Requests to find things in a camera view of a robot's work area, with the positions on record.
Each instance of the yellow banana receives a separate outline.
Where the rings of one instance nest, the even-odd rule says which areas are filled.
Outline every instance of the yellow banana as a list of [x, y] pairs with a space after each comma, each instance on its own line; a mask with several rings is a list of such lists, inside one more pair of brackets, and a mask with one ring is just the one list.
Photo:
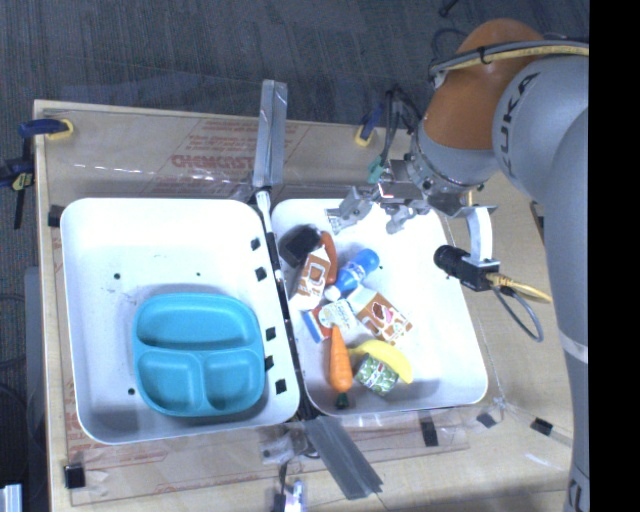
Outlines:
[[374, 359], [386, 364], [407, 384], [413, 382], [411, 363], [402, 352], [386, 341], [368, 340], [355, 348], [349, 349], [349, 355], [362, 356], [365, 354], [369, 354]]

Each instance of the dark floor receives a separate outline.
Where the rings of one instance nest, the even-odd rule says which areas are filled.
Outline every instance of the dark floor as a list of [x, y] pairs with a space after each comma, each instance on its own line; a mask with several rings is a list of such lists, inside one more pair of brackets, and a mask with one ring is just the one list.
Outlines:
[[[499, 17], [589, 37], [589, 0], [4, 0], [0, 157], [20, 156], [36, 98], [255, 116], [271, 78], [288, 84], [290, 119], [358, 124], [396, 83], [424, 110], [429, 63]], [[24, 321], [34, 204], [29, 188], [15, 230], [16, 194], [0, 189], [0, 487], [26, 483], [37, 428]]]

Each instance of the divided blue plate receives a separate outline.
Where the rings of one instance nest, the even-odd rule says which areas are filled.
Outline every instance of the divided blue plate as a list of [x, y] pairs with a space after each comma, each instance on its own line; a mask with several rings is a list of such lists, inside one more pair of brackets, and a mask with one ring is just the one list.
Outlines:
[[253, 406], [265, 384], [254, 312], [227, 295], [170, 293], [146, 300], [133, 321], [140, 394], [171, 416], [220, 416]]

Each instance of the orange carrot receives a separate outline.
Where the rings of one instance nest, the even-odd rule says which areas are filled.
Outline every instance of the orange carrot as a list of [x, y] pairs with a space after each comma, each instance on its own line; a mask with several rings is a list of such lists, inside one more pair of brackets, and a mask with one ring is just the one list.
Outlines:
[[329, 256], [329, 262], [331, 263], [326, 279], [328, 286], [335, 283], [338, 278], [338, 253], [336, 252], [333, 238], [331, 238], [331, 234], [328, 231], [323, 231], [320, 234], [320, 245], [324, 246], [324, 250], [327, 251], [327, 256]]
[[353, 370], [351, 369], [349, 351], [337, 325], [333, 325], [331, 328], [329, 383], [338, 393], [346, 393], [353, 385]]

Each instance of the white bottle cap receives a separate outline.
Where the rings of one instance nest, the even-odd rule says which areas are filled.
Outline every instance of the white bottle cap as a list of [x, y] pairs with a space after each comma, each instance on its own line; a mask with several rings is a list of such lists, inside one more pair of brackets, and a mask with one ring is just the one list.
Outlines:
[[324, 296], [327, 300], [335, 302], [342, 296], [342, 293], [340, 293], [340, 288], [331, 285], [324, 289]]

